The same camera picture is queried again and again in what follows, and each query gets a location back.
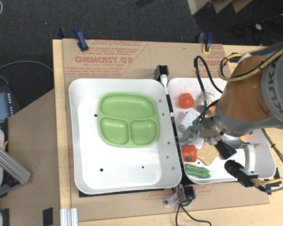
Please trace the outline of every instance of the green divided plate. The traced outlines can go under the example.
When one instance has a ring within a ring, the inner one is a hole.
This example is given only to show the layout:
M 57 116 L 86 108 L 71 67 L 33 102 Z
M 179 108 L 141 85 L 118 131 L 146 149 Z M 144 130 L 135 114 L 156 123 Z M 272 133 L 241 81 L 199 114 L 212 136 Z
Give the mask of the green divided plate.
M 142 147 L 158 138 L 158 113 L 148 96 L 115 92 L 100 99 L 98 123 L 102 139 L 109 145 Z

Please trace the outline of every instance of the dark carpet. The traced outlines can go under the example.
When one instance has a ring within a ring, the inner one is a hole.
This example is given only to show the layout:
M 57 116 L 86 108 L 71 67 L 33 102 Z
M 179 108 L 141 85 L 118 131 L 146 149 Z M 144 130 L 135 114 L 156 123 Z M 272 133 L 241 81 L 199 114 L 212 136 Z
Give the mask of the dark carpet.
M 87 39 L 194 42 L 200 32 L 212 32 L 213 43 L 271 45 L 283 41 L 283 16 L 262 24 L 226 30 L 283 13 L 283 0 L 254 0 L 239 13 L 229 5 L 219 14 L 208 3 L 191 15 L 187 0 L 1 0 L 0 66 L 34 60 L 52 68 L 52 40 L 59 28 L 72 38 L 79 26 Z M 0 70 L 14 90 L 20 109 L 53 88 L 50 70 L 17 64 Z M 5 83 L 0 79 L 0 86 Z

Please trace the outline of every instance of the wooden table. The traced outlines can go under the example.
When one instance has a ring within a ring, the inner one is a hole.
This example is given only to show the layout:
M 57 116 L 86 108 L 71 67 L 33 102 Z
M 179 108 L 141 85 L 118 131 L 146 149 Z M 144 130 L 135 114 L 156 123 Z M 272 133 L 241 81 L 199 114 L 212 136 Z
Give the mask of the wooden table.
M 256 46 L 228 46 L 224 45 L 226 55 L 239 51 L 240 53 L 250 52 L 261 49 Z M 59 168 L 59 188 L 60 206 L 62 209 L 70 209 L 70 178 L 69 160 L 67 148 L 67 119 L 65 111 L 65 86 L 63 71 L 63 43 L 61 40 L 53 41 L 53 62 L 55 74 L 55 99 L 57 114 L 57 139 L 58 139 L 58 168 Z M 268 129 L 267 132 L 277 143 L 279 150 L 283 153 L 283 130 Z M 280 175 L 283 175 L 283 166 L 278 157 L 273 153 L 276 166 L 279 168 Z M 226 208 L 217 210 L 194 211 L 192 216 L 197 219 L 208 220 L 214 226 L 236 225 L 236 226 L 261 226 L 279 225 L 283 226 L 283 190 L 269 196 L 270 204 L 259 206 L 247 206 Z M 205 225 L 198 222 L 191 222 L 185 213 L 179 213 L 179 224 L 182 225 Z M 98 220 L 90 222 L 80 222 L 80 226 L 110 226 L 110 225 L 156 225 L 167 226 L 175 225 L 175 214 L 161 214 L 152 216 L 141 216 L 133 218 L 118 218 L 109 220 Z

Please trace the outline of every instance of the white bracket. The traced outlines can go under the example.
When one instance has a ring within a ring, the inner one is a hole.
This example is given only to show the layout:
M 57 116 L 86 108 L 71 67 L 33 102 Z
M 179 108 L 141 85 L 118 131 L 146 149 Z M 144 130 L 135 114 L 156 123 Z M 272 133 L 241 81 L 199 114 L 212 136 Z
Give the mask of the white bracket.
M 60 210 L 60 226 L 79 226 L 77 208 Z
M 178 206 L 185 200 L 184 189 L 181 184 L 176 187 L 176 191 L 171 195 L 163 199 L 164 208 L 173 208 Z

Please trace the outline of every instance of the yellow cable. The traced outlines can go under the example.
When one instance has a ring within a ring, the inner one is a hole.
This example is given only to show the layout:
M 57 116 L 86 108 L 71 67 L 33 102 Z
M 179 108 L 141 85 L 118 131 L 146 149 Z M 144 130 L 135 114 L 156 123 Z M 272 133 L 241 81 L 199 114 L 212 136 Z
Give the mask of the yellow cable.
M 221 61 L 221 66 L 219 66 L 219 69 L 218 69 L 218 75 L 221 79 L 225 80 L 225 81 L 229 81 L 229 82 L 234 82 L 234 81 L 241 81 L 241 80 L 244 80 L 260 71 L 262 71 L 263 69 L 265 69 L 266 66 L 268 66 L 271 62 L 273 62 L 274 60 L 276 60 L 278 57 L 280 57 L 281 55 L 283 54 L 283 48 L 280 49 L 279 51 L 275 52 L 271 57 L 269 57 L 268 59 L 266 59 L 265 61 L 263 61 L 262 64 L 260 64 L 256 69 L 254 69 L 253 71 L 245 74 L 245 75 L 242 75 L 242 76 L 239 76 L 239 77 L 235 77 L 235 78 L 228 78 L 228 77 L 225 77 L 224 75 L 222 75 L 221 73 L 221 67 L 223 67 L 227 61 L 229 61 L 230 59 L 234 58 L 234 57 L 241 57 L 241 54 L 231 54 L 229 55 L 228 57 L 224 58 L 222 61 Z
M 267 134 L 266 130 L 263 129 L 263 132 L 265 134 L 265 136 L 268 138 L 269 140 L 269 143 L 271 145 L 273 145 L 273 147 L 276 148 L 277 152 L 281 155 L 282 159 L 283 159 L 283 154 L 278 150 L 278 148 L 275 146 L 274 142 L 272 141 L 272 139 L 270 138 L 270 136 Z M 259 186 L 266 186 L 268 184 L 272 184 L 272 183 L 277 183 L 277 182 L 281 182 L 283 180 L 283 177 L 281 178 L 277 178 L 277 179 L 273 179 L 273 180 L 269 180 L 269 181 L 263 181 L 263 180 L 260 180 L 260 179 L 257 179 L 257 178 L 253 178 L 251 179 L 252 183 L 254 184 L 254 186 L 256 188 L 258 188 Z

